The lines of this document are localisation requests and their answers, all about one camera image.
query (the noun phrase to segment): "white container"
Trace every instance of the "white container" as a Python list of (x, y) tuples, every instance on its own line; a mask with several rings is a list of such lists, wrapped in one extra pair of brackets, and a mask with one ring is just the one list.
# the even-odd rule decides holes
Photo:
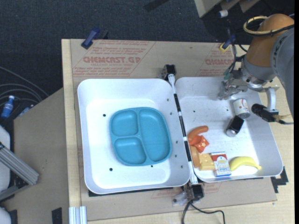
[[(190, 170), (174, 96), (162, 79), (88, 79), (78, 86), (84, 177), (88, 189), (109, 194), (183, 186)], [(159, 164), (127, 166), (113, 151), (109, 133), (112, 115), (123, 109), (159, 110), (172, 141), (170, 157)]]
[(245, 98), (248, 107), (261, 104), (262, 101), (258, 92), (253, 90), (235, 94), (229, 100), (219, 100), (217, 95), (222, 80), (221, 77), (183, 77), (177, 80), (177, 94), (186, 133), (194, 127), (207, 125), (209, 130), (202, 135), (210, 144), (204, 153), (225, 152), (228, 161), (237, 156), (250, 156), (262, 169), (240, 166), (232, 171), (231, 176), (215, 177), (213, 171), (195, 168), (196, 176), (204, 182), (217, 182), (279, 175), (283, 164), (268, 122), (251, 115), (245, 119), (235, 137), (226, 135), (226, 127), (235, 116), (234, 100)]
[[(232, 101), (219, 100), (222, 77), (184, 77), (176, 82), (177, 95), (188, 134), (197, 126), (207, 125), (204, 137), (210, 143), (204, 153), (226, 152), (228, 160), (250, 156), (261, 170), (242, 166), (231, 176), (215, 177), (213, 171), (194, 169), (204, 182), (276, 176), (283, 170), (282, 160), (269, 123), (256, 115), (246, 119), (240, 132), (228, 137), (225, 129), (234, 117)], [(242, 93), (248, 105), (261, 103), (255, 91)], [(87, 79), (78, 86), (78, 103), (83, 144), (85, 183), (91, 192), (111, 194), (145, 189), (183, 186), (190, 179), (190, 169), (173, 91), (162, 79)], [(150, 107), (165, 117), (172, 140), (172, 153), (157, 165), (127, 166), (113, 151), (109, 120), (123, 109)]]

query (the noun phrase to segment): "toy food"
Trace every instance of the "toy food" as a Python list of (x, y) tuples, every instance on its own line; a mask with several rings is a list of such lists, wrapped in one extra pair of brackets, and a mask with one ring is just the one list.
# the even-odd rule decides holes
[(208, 126), (199, 126), (192, 129), (187, 135), (188, 142), (190, 143), (197, 135), (199, 135), (200, 133), (207, 132), (208, 130), (209, 130)]
[(261, 166), (256, 164), (253, 158), (247, 156), (235, 157), (229, 163), (231, 171), (236, 170), (241, 165), (253, 166), (256, 167), (258, 170), (262, 168)]
[(199, 154), (199, 169), (200, 171), (215, 169), (215, 164), (210, 154)]

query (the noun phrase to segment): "wire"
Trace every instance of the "wire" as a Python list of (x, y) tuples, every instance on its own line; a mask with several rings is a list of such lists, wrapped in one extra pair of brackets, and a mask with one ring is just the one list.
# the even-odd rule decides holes
[(247, 52), (247, 50), (241, 44), (238, 44), (238, 45), (243, 51)]
[(197, 211), (200, 211), (200, 212), (205, 213), (205, 214), (213, 214), (213, 213), (220, 212), (222, 214), (222, 217), (223, 217), (223, 224), (225, 224), (225, 215), (224, 215), (223, 211), (221, 211), (221, 210), (216, 210), (216, 211), (202, 211), (202, 210), (198, 209), (197, 207), (195, 207), (193, 204), (191, 204), (191, 206), (193, 208), (195, 208)]
[(291, 117), (291, 114), (287, 114), (287, 115), (278, 115), (278, 114), (274, 114), (273, 118), (275, 119), (276, 122), (282, 124), (282, 125), (293, 125), (294, 122), (285, 122), (283, 121), (283, 119)]
[(294, 24), (292, 24), (292, 25), (286, 26), (284, 28), (274, 29), (274, 30), (270, 30), (270, 31), (252, 31), (252, 30), (248, 29), (248, 24), (250, 24), (251, 22), (256, 21), (256, 20), (265, 20), (267, 18), (268, 17), (266, 17), (266, 16), (257, 16), (257, 17), (248, 19), (243, 25), (244, 31), (247, 34), (252, 35), (252, 36), (269, 36), (269, 35), (272, 36), (276, 33), (279, 33), (279, 32), (285, 31), (285, 30), (289, 30), (295, 26)]
[(229, 66), (229, 68), (228, 68), (229, 73), (231, 73), (234, 70), (235, 63), (236, 63), (236, 57), (237, 57), (237, 50), (235, 48), (235, 40), (236, 40), (236, 38), (235, 38), (235, 40), (231, 39), (231, 37), (232, 37), (231, 30), (233, 31), (233, 33), (235, 33), (234, 28), (233, 28), (233, 26), (231, 24), (231, 21), (229, 19), (227, 19), (227, 33), (228, 33), (228, 37), (230, 39), (230, 42), (231, 42), (231, 45), (232, 45), (232, 49), (233, 49), (233, 54), (234, 54), (234, 61)]
[(34, 93), (39, 98), (40, 101), (43, 100), (42, 97), (38, 93), (36, 93), (33, 89), (31, 89), (30, 87), (27, 87), (25, 85), (22, 85), (22, 84), (1, 84), (0, 88), (4, 87), (4, 86), (19, 86), (19, 87), (26, 88), (26, 89), (30, 90), (32, 93)]
[(28, 93), (28, 94), (32, 95), (34, 98), (36, 98), (38, 101), (42, 101), (42, 100), (40, 100), (39, 97), (37, 97), (34, 93), (32, 93), (32, 92), (30, 92), (30, 91), (28, 91), (28, 90), (24, 90), (24, 89), (11, 89), (11, 90), (2, 92), (2, 93), (0, 94), (0, 97), (3, 96), (3, 95), (6, 94), (6, 93), (11, 93), (11, 92), (16, 92), (16, 91), (21, 91), (21, 92)]
[[(19, 98), (19, 97), (17, 97), (17, 96), (15, 96), (14, 99), (15, 99), (15, 100), (27, 100), (27, 101), (31, 101), (31, 102), (34, 102), (34, 103), (38, 104), (38, 101), (36, 101), (36, 100), (34, 100), (34, 99), (29, 99), (29, 98)], [(0, 107), (2, 107), (3, 105), (5, 105), (6, 102), (7, 102), (7, 101), (1, 103), (1, 104), (0, 104)]]
[(23, 81), (28, 82), (28, 83), (31, 84), (32, 86), (38, 88), (38, 89), (39, 89), (42, 93), (44, 93), (47, 97), (49, 96), (48, 93), (46, 93), (43, 89), (41, 89), (40, 87), (38, 87), (36, 84), (32, 83), (31, 81), (29, 81), (29, 80), (27, 80), (27, 79), (21, 77), (20, 75), (18, 75), (18, 74), (16, 74), (16, 73), (14, 73), (14, 72), (12, 72), (12, 71), (10, 71), (10, 70), (8, 70), (8, 69), (2, 67), (2, 66), (0, 66), (0, 69), (1, 69), (1, 70), (4, 70), (4, 71), (6, 71), (6, 72), (8, 72), (8, 73), (10, 73), (10, 74), (12, 74), (12, 75), (14, 75), (14, 76), (20, 78), (20, 79), (22, 79)]
[(189, 201), (189, 202), (186, 204), (186, 206), (185, 206), (185, 208), (184, 208), (184, 210), (183, 210), (183, 214), (182, 214), (182, 222), (181, 222), (181, 224), (185, 224), (185, 222), (184, 222), (185, 215), (186, 215), (186, 212), (188, 211), (188, 208), (189, 208), (191, 202), (192, 202), (192, 200)]
[(197, 211), (202, 212), (202, 213), (205, 213), (205, 214), (214, 214), (214, 213), (220, 212), (220, 213), (222, 214), (223, 224), (225, 224), (225, 215), (224, 215), (224, 212), (223, 212), (223, 211), (221, 211), (221, 210), (216, 210), (216, 211), (203, 211), (203, 210), (200, 210), (199, 208), (197, 208), (197, 207), (195, 207), (195, 206), (193, 205), (193, 200), (190, 200), (190, 201), (186, 204), (186, 206), (185, 206), (185, 208), (184, 208), (184, 210), (183, 210), (182, 219), (181, 219), (181, 224), (185, 224), (184, 219), (185, 219), (186, 212), (188, 211), (188, 208), (189, 208), (190, 205), (191, 205), (194, 209), (196, 209)]

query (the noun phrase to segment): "blue plate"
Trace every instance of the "blue plate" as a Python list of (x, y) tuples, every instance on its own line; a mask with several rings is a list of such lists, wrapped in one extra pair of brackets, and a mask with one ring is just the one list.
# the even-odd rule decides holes
[(110, 136), (118, 160), (130, 166), (163, 162), (172, 151), (165, 118), (153, 108), (137, 107), (114, 113)]

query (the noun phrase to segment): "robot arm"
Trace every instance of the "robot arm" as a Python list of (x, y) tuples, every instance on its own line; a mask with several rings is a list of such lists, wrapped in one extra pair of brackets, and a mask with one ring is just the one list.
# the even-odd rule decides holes
[[(250, 22), (260, 19), (263, 22), (257, 31), (247, 29)], [(229, 98), (247, 88), (266, 92), (268, 89), (263, 86), (278, 77), (294, 118), (294, 19), (283, 14), (255, 17), (243, 28), (254, 38), (241, 61), (241, 68), (231, 71), (228, 80), (223, 82), (219, 98)]]

